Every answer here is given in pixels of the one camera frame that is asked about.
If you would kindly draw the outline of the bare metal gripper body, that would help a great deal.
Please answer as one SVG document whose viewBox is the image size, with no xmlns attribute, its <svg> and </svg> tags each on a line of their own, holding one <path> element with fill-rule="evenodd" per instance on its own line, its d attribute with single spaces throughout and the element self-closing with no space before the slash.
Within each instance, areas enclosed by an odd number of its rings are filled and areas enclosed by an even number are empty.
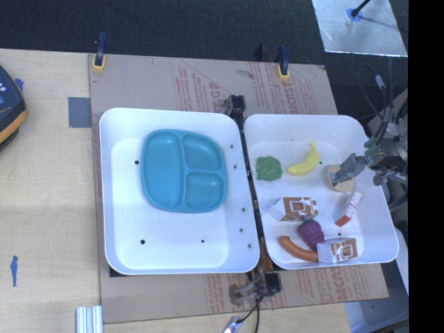
<svg viewBox="0 0 444 333">
<path fill-rule="evenodd" d="M 379 172 L 406 173 L 408 167 L 408 128 L 406 123 L 389 123 L 369 149 L 369 167 Z"/>
</svg>

